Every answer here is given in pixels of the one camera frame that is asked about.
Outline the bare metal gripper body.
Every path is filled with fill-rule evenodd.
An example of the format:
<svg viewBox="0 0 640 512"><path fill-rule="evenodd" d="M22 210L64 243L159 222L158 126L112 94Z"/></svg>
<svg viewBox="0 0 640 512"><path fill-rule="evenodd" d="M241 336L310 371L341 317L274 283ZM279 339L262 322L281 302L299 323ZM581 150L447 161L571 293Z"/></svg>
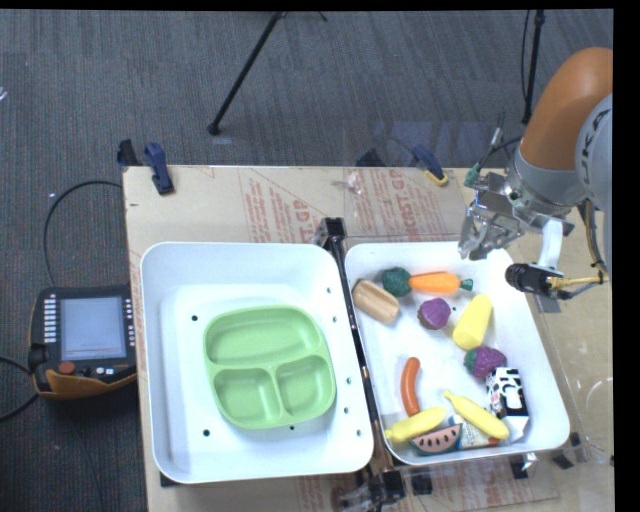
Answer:
<svg viewBox="0 0 640 512"><path fill-rule="evenodd" d="M522 236L526 232L541 235L549 221L560 223L563 236L570 235L575 228L567 219L569 205L541 195L517 172L488 172L479 176L472 188L475 190L473 214L504 236Z"/></svg>

